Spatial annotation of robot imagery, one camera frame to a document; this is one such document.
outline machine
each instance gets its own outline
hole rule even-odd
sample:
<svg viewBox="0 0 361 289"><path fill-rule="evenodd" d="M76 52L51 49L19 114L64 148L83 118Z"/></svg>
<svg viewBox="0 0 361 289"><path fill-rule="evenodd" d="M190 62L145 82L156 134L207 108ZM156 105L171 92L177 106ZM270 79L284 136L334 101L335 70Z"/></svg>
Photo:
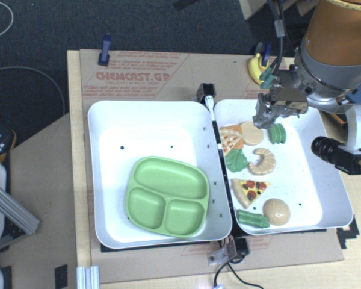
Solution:
<svg viewBox="0 0 361 289"><path fill-rule="evenodd" d="M268 129L277 117L299 116L308 106L345 113L347 144L318 137L312 151L349 175L361 174L361 104L341 102L361 85L361 0L320 0L289 70L279 70L286 33L283 10L278 14L271 0L268 4L280 54L260 76L261 88L269 92L258 95L254 125Z"/></svg>

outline black fabric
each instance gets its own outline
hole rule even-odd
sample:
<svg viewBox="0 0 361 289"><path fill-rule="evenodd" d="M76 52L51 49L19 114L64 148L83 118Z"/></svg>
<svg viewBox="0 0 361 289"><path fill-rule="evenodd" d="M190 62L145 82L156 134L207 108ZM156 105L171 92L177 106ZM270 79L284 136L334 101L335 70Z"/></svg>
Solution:
<svg viewBox="0 0 361 289"><path fill-rule="evenodd" d="M198 0L177 10L179 1L0 0L14 13L13 26L0 36L0 67L46 73L62 89L68 110L67 50L100 49L105 32L112 35L111 50L251 54L258 41L275 42L267 8L247 22L239 0ZM292 17L299 18L294 7ZM0 6L0 32L9 22L8 10ZM61 116L60 96L37 73L5 70L0 115L20 144Z"/></svg>

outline toy pizza slice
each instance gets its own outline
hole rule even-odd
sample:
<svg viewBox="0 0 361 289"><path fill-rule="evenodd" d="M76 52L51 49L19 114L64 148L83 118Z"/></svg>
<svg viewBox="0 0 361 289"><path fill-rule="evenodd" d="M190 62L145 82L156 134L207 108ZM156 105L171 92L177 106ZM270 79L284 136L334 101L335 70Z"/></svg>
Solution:
<svg viewBox="0 0 361 289"><path fill-rule="evenodd" d="M230 128L220 128L219 135L221 137L223 153L225 156L232 149L243 148L243 138L242 134L239 131Z"/></svg>
<svg viewBox="0 0 361 289"><path fill-rule="evenodd" d="M253 180L231 179L231 186L238 201L248 208L266 190L270 183Z"/></svg>

